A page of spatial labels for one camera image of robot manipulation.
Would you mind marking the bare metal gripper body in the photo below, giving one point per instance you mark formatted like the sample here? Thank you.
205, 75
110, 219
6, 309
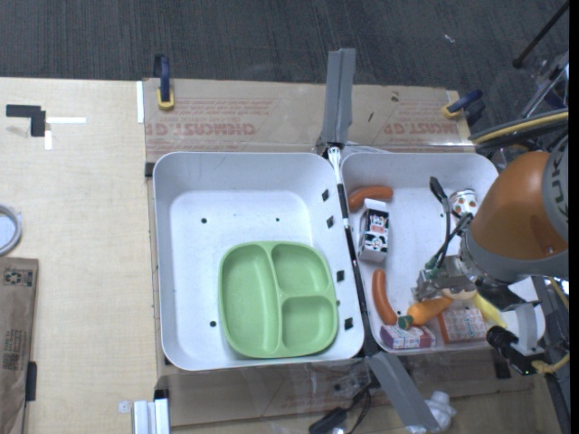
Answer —
448, 274

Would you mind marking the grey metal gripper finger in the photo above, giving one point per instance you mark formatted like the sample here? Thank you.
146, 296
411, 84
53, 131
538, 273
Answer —
435, 292
420, 290

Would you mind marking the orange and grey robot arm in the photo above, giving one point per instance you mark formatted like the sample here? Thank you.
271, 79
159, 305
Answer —
511, 215

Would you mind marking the orange carrot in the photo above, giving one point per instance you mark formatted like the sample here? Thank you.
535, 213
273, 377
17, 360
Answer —
427, 311

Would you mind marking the orange sausage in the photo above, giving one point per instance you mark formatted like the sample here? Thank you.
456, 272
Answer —
368, 195
382, 296

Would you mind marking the orange and white packet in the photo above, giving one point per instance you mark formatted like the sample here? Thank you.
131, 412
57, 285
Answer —
461, 326

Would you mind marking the white plastic tray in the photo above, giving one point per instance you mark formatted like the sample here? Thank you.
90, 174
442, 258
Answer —
414, 242
194, 260

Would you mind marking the pink and white box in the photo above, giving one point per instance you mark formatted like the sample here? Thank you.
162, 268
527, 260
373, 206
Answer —
407, 337

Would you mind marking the yellow banana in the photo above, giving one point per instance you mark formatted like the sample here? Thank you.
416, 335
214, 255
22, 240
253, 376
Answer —
490, 312

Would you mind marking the white cow print carton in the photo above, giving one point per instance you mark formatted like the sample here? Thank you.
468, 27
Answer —
375, 233

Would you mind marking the white crumpled paper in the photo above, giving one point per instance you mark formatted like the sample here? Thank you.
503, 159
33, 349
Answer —
441, 409

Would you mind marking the green divided plate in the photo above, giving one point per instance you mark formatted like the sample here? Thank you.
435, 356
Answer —
253, 296

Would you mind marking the brown cardboard board red print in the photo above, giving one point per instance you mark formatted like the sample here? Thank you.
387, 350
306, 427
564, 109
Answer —
289, 116

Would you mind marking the clear tape roll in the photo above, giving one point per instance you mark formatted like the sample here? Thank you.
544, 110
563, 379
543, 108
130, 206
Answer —
18, 231

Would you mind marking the brown paper bag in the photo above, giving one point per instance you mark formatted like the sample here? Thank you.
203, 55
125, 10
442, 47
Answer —
16, 342

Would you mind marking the black cylinder on white bracket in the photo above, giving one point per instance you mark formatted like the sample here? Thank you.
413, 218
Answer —
520, 333

